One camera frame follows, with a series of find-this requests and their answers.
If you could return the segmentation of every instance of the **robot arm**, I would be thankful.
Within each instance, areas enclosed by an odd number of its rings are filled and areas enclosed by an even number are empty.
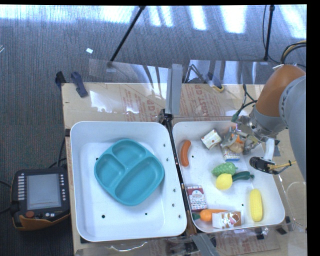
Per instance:
[[[268,79],[249,116],[239,116],[231,132],[244,140],[243,154],[266,143],[264,157],[252,157],[250,165],[267,173],[272,161],[277,135],[285,128],[302,176],[306,174],[306,73],[294,65],[281,65]],[[233,143],[225,138],[222,146]]]

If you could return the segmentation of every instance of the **orange button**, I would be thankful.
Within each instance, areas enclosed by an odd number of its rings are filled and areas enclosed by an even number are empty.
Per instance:
[[[25,213],[25,216],[29,219],[33,218],[35,216],[35,213],[32,211],[32,210],[28,210],[26,213]]]

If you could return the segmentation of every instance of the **lemon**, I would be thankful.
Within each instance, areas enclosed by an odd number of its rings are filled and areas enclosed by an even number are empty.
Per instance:
[[[216,178],[215,186],[218,190],[227,190],[232,185],[232,175],[230,173],[222,173]]]

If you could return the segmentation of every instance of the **white tray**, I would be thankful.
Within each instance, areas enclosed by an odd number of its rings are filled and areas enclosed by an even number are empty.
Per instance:
[[[184,185],[185,187],[202,186],[208,208],[242,211],[244,224],[229,228],[229,230],[277,225],[285,218],[285,208],[274,177],[254,169],[249,164],[251,157],[264,156],[261,145],[248,155],[240,154],[240,160],[234,162],[238,167],[237,172],[250,171],[254,175],[254,179],[237,180],[228,190],[221,191],[215,186],[216,177],[212,175],[211,170],[219,164],[225,163],[225,160],[220,145],[209,150],[201,141],[201,137],[215,129],[223,139],[232,124],[230,121],[182,121],[173,126],[172,133],[179,162],[184,141],[191,141],[188,150],[189,166],[184,167],[180,164]],[[259,222],[254,222],[250,215],[249,194],[253,188],[259,189],[262,196],[264,212],[263,219]],[[211,222],[200,219],[193,222],[199,230],[206,233],[226,230],[213,228]]]
[[[120,139],[147,148],[164,167],[164,178],[142,203],[116,201],[98,183],[94,166]],[[76,227],[90,242],[174,237],[187,227],[179,177],[168,130],[157,122],[82,121],[70,132]]]

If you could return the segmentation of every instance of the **teal plate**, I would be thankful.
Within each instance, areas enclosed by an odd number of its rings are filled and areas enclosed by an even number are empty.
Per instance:
[[[160,185],[165,169],[144,146],[133,139],[124,138],[97,159],[94,175],[118,202],[136,206]]]

